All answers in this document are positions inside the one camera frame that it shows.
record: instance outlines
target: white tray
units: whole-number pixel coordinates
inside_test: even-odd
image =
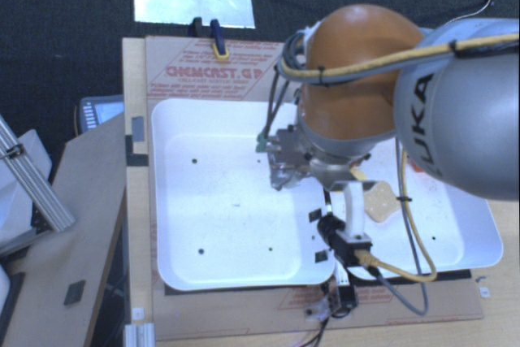
[[[275,191],[255,152],[267,114],[259,102],[171,99],[152,114],[158,269],[180,290],[319,284],[334,258],[309,222],[323,207],[314,179]],[[285,106],[272,132],[294,120]]]
[[[265,123],[266,103],[171,99],[152,114],[158,269],[172,288],[318,284],[335,260],[315,262],[327,247],[309,222],[323,207],[315,179],[275,191],[266,154],[255,152]],[[283,105],[271,132],[293,123],[296,107]],[[397,194],[393,141],[374,149],[361,170],[369,180],[386,180]],[[486,267],[502,254],[488,204],[426,174],[407,171],[412,211],[439,271]],[[335,213],[345,211],[333,195]],[[373,254],[414,271],[400,212],[383,223],[366,217]],[[422,259],[423,271],[428,271]],[[361,268],[352,272],[371,279]]]

